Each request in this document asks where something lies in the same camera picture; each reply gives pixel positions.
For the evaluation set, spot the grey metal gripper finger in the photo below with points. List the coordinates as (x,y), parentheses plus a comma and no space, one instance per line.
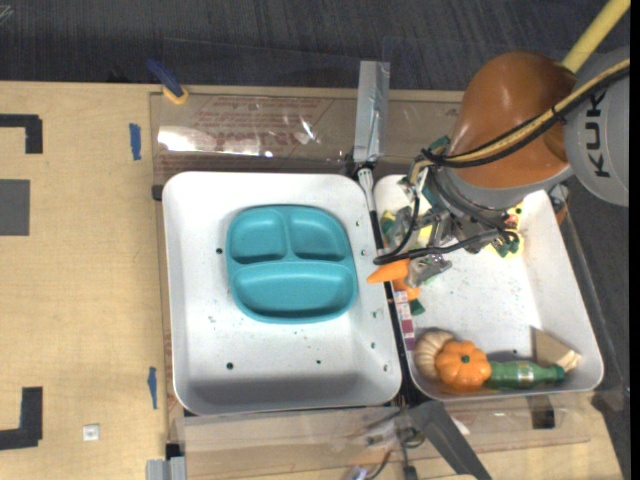
(439,265)
(416,275)

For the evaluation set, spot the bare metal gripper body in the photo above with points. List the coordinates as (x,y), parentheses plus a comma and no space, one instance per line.
(462,225)

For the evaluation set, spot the orange carrot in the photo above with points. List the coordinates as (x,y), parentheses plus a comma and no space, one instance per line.
(387,271)

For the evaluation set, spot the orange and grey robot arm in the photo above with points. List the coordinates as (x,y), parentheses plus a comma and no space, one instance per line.
(510,118)

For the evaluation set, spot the pink and white packet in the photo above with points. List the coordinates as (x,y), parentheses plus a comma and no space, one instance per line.
(406,323)

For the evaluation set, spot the yellow and green toy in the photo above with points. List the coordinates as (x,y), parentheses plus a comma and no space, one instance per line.
(514,240)

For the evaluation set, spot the green and yellow packet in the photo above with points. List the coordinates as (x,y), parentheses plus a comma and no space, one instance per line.
(392,223)

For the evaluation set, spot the white plastic tray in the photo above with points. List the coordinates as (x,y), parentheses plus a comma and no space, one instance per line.
(280,353)
(500,308)

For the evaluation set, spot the cream white pumpkin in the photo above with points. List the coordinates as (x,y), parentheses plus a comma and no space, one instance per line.
(425,353)

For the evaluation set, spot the orange pumpkin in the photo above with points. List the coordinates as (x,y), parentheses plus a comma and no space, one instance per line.
(462,365)

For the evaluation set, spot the blue divided plate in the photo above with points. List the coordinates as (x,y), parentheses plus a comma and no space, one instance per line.
(290,288)

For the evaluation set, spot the green bottle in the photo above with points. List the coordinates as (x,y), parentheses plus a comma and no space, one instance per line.
(520,374)

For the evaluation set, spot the brown and cream wedge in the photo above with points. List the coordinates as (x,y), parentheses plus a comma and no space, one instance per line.
(547,350)

